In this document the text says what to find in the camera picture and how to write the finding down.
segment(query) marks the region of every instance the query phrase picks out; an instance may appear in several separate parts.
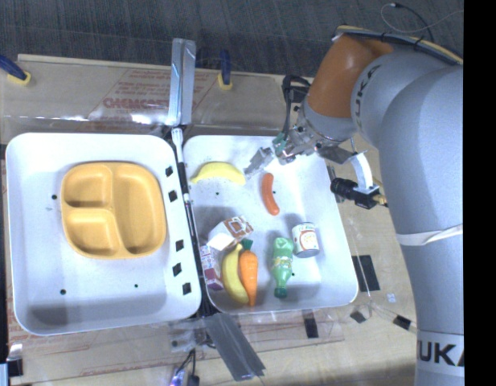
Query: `green bottle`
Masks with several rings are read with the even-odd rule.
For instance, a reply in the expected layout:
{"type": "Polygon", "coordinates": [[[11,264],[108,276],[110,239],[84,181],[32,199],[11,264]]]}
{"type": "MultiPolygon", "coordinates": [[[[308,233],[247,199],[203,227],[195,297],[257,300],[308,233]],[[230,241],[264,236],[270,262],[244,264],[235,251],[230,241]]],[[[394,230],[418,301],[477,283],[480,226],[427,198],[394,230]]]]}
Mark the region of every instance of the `green bottle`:
{"type": "Polygon", "coordinates": [[[277,281],[277,287],[274,290],[277,298],[287,297],[287,281],[293,274],[293,249],[292,239],[277,237],[274,240],[271,274],[277,281]]]}

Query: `yellow divided plate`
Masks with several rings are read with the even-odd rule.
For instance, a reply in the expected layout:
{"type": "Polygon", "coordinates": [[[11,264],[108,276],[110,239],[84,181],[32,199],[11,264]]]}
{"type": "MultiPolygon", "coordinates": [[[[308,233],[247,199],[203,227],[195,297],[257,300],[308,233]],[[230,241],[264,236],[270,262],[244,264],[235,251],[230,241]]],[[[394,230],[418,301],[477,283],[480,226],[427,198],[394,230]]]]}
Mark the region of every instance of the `yellow divided plate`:
{"type": "Polygon", "coordinates": [[[62,223],[69,244],[99,259],[145,256],[166,239],[166,213],[157,179],[128,162],[74,166],[62,180],[62,223]]]}

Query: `banana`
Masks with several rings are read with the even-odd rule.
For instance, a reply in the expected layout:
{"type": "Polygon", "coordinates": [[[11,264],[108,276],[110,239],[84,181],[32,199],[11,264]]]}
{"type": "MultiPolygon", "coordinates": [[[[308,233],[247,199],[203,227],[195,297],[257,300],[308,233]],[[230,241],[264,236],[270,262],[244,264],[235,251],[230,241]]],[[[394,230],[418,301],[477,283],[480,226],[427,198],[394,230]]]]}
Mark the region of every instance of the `banana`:
{"type": "Polygon", "coordinates": [[[238,303],[248,304],[249,298],[246,289],[242,286],[239,277],[239,254],[242,249],[242,244],[237,246],[224,256],[223,264],[221,265],[221,274],[223,285],[230,297],[238,303]]]}
{"type": "Polygon", "coordinates": [[[226,162],[205,163],[199,169],[198,174],[191,179],[191,182],[197,183],[200,180],[210,179],[213,177],[222,177],[234,183],[240,184],[241,186],[246,183],[244,173],[232,164],[226,162]]]}

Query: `dark floor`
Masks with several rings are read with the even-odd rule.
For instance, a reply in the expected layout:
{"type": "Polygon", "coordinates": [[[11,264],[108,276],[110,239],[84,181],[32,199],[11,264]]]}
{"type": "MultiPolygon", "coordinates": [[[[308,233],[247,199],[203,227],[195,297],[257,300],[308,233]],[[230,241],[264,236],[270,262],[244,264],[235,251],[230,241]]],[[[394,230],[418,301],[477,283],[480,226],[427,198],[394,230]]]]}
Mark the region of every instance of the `dark floor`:
{"type": "MultiPolygon", "coordinates": [[[[236,71],[314,76],[342,24],[398,29],[463,56],[463,10],[464,0],[0,0],[0,53],[170,64],[178,37],[212,60],[228,49],[236,71]],[[405,7],[385,6],[391,2],[405,7]]],[[[1,227],[0,218],[3,299],[1,227]]],[[[0,361],[5,318],[0,306],[0,361]]]]}

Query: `white can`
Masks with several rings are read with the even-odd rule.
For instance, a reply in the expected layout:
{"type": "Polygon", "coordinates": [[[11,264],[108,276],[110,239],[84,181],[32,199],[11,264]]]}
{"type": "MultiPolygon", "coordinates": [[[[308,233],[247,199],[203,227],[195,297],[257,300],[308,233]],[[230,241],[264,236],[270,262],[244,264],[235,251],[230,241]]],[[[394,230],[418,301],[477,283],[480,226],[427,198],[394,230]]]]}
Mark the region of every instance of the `white can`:
{"type": "Polygon", "coordinates": [[[312,257],[319,253],[318,235],[313,223],[305,222],[293,227],[294,254],[312,257]]]}

